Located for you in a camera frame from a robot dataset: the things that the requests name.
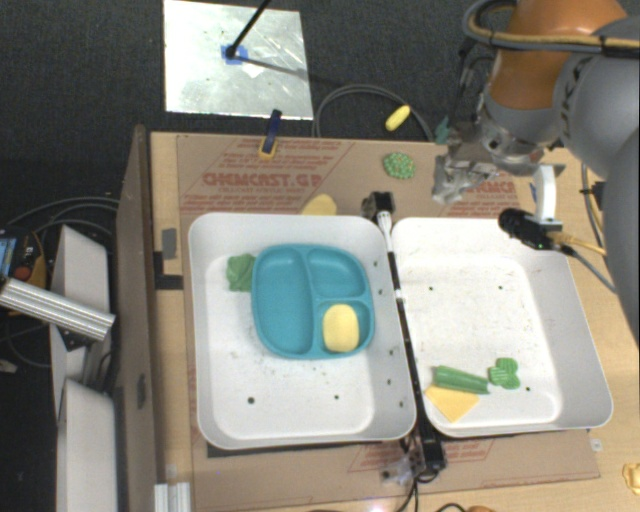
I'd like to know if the yellow oval bread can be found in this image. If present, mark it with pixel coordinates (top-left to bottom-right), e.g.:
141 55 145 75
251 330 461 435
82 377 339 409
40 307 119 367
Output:
321 303 362 353

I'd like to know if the yellow flat round toy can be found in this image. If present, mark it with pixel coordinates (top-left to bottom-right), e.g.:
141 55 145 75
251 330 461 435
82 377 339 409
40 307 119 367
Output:
300 193 338 217

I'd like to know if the thin black and white rod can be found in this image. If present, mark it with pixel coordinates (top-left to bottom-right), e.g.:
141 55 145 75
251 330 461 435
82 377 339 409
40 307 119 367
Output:
376 209 437 451

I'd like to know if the green round dotted toy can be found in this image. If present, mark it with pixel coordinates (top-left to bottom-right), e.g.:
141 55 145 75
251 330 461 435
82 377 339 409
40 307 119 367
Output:
382 151 417 181

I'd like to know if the blue divided plate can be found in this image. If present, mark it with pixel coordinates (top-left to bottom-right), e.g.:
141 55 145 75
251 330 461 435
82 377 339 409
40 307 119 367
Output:
250 242 377 360

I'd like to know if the green broccoli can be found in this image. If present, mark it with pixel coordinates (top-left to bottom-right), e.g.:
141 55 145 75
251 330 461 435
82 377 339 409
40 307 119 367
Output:
487 357 522 391

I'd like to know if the yellow cheese slice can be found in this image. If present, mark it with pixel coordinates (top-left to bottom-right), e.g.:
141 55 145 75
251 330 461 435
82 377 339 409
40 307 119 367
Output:
424 384 481 424

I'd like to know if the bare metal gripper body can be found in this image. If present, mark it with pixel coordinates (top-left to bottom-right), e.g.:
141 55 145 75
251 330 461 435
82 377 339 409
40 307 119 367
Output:
435 123 546 177

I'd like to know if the brown cardboard board red print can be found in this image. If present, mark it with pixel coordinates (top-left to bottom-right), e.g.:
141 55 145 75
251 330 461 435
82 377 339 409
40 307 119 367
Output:
149 131 602 512

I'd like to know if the green lettuce leaf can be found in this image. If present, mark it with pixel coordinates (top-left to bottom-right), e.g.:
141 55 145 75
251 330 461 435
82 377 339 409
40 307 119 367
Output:
225 252 258 293

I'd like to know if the green celery stick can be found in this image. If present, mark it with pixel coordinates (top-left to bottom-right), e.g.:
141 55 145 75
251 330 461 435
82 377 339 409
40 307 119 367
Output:
432 364 492 396

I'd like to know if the white plastic tray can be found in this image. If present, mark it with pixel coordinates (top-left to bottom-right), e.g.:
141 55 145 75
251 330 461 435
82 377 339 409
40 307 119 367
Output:
187 211 418 451
390 215 615 439

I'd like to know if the black cylinder on white bracket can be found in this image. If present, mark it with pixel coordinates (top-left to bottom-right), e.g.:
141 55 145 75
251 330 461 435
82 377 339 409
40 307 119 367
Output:
498 164 565 251

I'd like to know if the yellow corn cob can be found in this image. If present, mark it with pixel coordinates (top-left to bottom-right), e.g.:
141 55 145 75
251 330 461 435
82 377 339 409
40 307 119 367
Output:
384 104 412 133

